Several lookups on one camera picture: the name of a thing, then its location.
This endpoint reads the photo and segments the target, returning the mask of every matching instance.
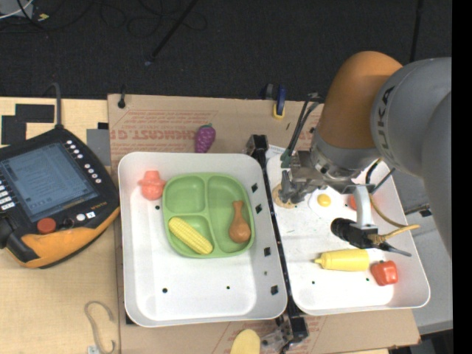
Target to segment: green divided plate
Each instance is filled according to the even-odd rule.
[[[235,216],[234,201],[243,201],[241,214],[251,228],[245,243],[229,237]],[[167,181],[162,194],[162,212],[167,239],[187,257],[217,258],[244,253],[254,242],[254,218],[244,186],[234,177],[222,173],[189,173]],[[178,217],[199,231],[213,245],[210,254],[198,254],[169,231],[169,220]]]

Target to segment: emergency stop button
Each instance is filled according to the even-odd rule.
[[[36,223],[39,233],[46,235],[56,230],[56,221],[53,218],[42,218]]]

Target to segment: controller screen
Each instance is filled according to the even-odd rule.
[[[58,142],[1,161],[0,171],[32,222],[98,196]]]

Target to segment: yellow bottle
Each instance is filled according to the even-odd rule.
[[[369,254],[365,249],[327,251],[315,263],[328,270],[364,271],[369,268]]]

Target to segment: white cable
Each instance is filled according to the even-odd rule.
[[[33,3],[34,0],[29,0],[24,6],[23,6],[23,9],[27,8],[28,6],[31,5],[31,3]],[[7,18],[7,17],[11,17],[12,15],[15,15],[16,13],[20,13],[21,12],[21,9],[18,9],[16,10],[15,12],[11,12],[11,13],[8,13],[6,15],[0,15],[0,20],[3,19],[3,18]]]

